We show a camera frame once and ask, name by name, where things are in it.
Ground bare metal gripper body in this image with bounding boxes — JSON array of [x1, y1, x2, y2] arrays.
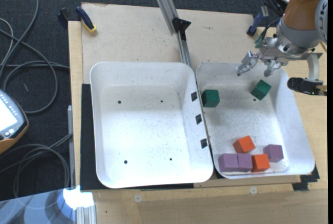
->
[[257, 36, 317, 63]]

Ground green cube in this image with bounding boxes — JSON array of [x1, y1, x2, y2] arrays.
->
[[250, 79, 272, 101], [201, 89, 221, 108]]

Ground white plastic tray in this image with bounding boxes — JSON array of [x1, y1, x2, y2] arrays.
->
[[195, 62, 316, 180], [89, 61, 215, 189]]

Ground orange cube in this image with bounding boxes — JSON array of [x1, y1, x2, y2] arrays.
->
[[251, 154, 271, 173], [232, 135, 256, 154]]

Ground purple cube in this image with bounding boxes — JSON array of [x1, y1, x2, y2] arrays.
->
[[217, 153, 239, 173], [263, 144, 284, 163], [237, 153, 253, 172]]

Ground pale wood board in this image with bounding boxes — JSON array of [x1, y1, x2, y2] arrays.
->
[[81, 2, 301, 189]]

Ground black cylinder on white bracket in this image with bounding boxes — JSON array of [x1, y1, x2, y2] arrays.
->
[[287, 52, 328, 96]]

